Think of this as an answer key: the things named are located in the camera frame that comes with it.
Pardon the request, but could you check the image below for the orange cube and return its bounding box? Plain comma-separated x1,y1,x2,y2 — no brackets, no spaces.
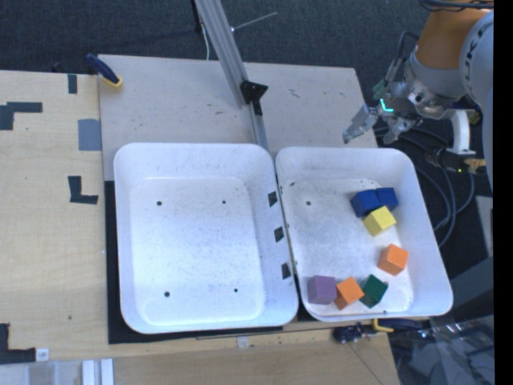
333,277,366,311
377,243,410,277

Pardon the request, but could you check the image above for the black cylinder on white bracket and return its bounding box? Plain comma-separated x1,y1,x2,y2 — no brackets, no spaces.
424,109,482,174

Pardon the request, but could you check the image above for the pale wood board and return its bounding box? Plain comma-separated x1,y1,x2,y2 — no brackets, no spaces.
97,53,393,360

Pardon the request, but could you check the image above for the purple cube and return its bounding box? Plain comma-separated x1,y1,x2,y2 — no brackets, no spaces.
306,275,338,306

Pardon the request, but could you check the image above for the green cube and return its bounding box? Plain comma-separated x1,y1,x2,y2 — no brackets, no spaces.
359,274,390,309

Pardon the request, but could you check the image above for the yellow cube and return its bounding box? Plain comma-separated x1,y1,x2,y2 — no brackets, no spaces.
362,205,398,238

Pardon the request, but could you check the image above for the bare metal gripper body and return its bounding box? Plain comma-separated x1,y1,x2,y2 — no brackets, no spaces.
375,79,458,124

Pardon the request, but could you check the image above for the white plastic tray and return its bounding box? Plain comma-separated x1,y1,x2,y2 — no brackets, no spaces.
274,146,454,323
113,141,300,335

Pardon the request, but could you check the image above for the blue cube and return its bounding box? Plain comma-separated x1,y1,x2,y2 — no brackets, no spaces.
375,187,400,213
349,189,383,219

